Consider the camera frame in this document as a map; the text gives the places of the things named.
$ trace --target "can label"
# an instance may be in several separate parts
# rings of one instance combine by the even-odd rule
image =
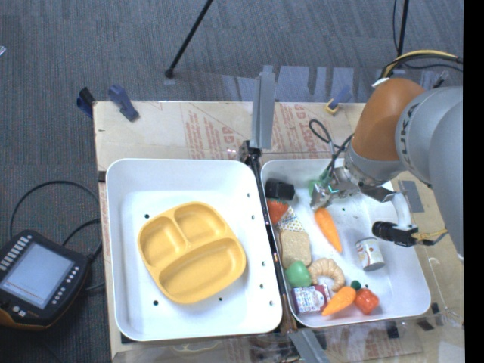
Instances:
[[[375,237],[364,238],[356,242],[355,246],[363,270],[372,271],[385,266],[378,239]]]

